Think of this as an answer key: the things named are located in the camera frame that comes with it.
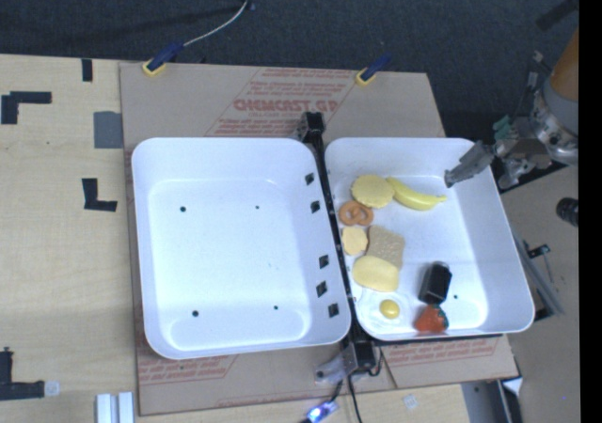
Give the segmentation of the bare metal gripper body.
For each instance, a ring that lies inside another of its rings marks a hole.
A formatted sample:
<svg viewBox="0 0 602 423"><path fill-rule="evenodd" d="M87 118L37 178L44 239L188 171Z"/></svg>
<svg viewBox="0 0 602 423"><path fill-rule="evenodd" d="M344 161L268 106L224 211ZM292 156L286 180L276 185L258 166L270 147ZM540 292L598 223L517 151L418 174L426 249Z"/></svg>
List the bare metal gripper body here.
<svg viewBox="0 0 602 423"><path fill-rule="evenodd" d="M537 100L526 116L503 117L494 126L494 151L506 177L520 177L553 163L578 165L578 105Z"/></svg>

